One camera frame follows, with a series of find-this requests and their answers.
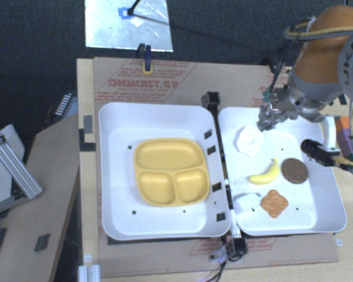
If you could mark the orange waffle bread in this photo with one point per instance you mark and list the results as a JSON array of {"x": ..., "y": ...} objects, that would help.
[{"x": 274, "y": 204}]

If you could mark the white carton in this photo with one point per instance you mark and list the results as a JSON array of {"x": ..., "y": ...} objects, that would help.
[{"x": 246, "y": 203}]

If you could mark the white plastic tray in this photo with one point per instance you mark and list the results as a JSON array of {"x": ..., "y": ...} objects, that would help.
[
  {"x": 120, "y": 169},
  {"x": 311, "y": 210}
]

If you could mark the yellow banana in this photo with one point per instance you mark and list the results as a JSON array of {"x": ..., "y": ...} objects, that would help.
[{"x": 266, "y": 177}]

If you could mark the orange cube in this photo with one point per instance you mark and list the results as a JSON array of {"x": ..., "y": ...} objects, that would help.
[{"x": 344, "y": 122}]

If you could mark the brown cardboard board red print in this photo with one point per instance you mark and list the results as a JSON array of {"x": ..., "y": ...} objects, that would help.
[{"x": 176, "y": 78}]

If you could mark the purple cube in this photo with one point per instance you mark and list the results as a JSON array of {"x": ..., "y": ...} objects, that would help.
[{"x": 349, "y": 142}]

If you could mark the black cylinder on white bracket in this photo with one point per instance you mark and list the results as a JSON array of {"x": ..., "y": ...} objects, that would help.
[{"x": 316, "y": 151}]

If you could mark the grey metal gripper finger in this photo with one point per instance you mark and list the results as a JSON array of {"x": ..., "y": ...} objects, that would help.
[
  {"x": 275, "y": 120},
  {"x": 263, "y": 119}
]

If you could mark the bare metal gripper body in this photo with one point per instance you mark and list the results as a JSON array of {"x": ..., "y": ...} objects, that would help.
[{"x": 294, "y": 106}]

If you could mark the yellow divided plate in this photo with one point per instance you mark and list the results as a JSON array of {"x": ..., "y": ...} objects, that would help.
[{"x": 164, "y": 157}]

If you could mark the brown round biscuit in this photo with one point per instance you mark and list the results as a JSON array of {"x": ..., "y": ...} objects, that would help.
[{"x": 294, "y": 171}]

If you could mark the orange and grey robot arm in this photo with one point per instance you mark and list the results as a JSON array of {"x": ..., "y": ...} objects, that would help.
[{"x": 320, "y": 54}]

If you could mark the thin black and white rod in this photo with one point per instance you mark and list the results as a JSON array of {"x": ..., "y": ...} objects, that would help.
[{"x": 222, "y": 154}]

